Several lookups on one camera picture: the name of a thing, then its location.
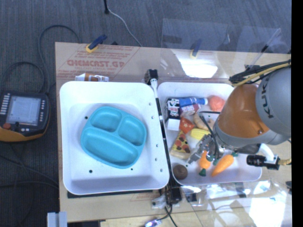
white tray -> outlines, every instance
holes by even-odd
[[[147,128],[138,161],[119,169],[87,155],[80,136],[89,117],[101,106],[113,106],[132,114]],[[160,189],[169,170],[153,90],[144,83],[65,83],[60,89],[63,182],[76,195]]]
[[[182,83],[182,82],[164,82],[158,87],[158,96],[161,103],[161,110],[164,113],[165,101],[167,98],[180,98],[180,97],[209,97],[212,95],[220,96],[223,99],[227,99],[232,92],[233,87],[222,83]],[[203,105],[201,111],[209,111],[210,108],[207,105]],[[217,114],[204,114],[205,117],[217,118]],[[173,145],[177,138],[178,131],[171,131],[166,128],[165,132],[167,138],[167,144],[169,149]],[[196,147],[198,140],[187,134],[187,141],[191,150]],[[261,167],[249,166],[246,164],[246,156],[239,154],[235,157],[234,163],[227,168],[221,174],[211,177],[213,166],[207,170],[205,177],[200,176],[200,167],[197,162],[193,162],[191,165],[187,164],[185,160],[179,159],[174,156],[170,156],[170,162],[172,168],[177,164],[182,164],[187,167],[188,176],[184,180],[176,180],[181,185],[185,186],[198,186],[203,184],[213,183],[234,183],[234,182],[249,182],[255,181],[261,177]]]

toy carrot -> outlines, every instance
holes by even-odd
[[[224,171],[226,168],[231,166],[234,162],[234,157],[237,156],[238,154],[233,152],[231,154],[223,156],[216,167],[214,168],[214,171],[212,172],[212,176],[216,176],[222,171]]]
[[[206,169],[208,169],[211,165],[211,162],[207,159],[206,155],[207,155],[207,151],[204,150],[199,160],[199,165],[202,168],[202,170],[199,172],[200,176],[206,176]]]

display screen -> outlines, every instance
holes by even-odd
[[[37,126],[40,102],[40,98],[12,96],[6,122]]]

emergency stop button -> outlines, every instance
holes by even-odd
[[[5,130],[10,130],[11,125],[10,125],[10,123],[4,123],[2,127],[3,127]]]

brown ball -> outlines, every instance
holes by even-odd
[[[172,172],[177,180],[183,180],[188,175],[187,168],[183,165],[174,166],[174,168],[172,169]]]

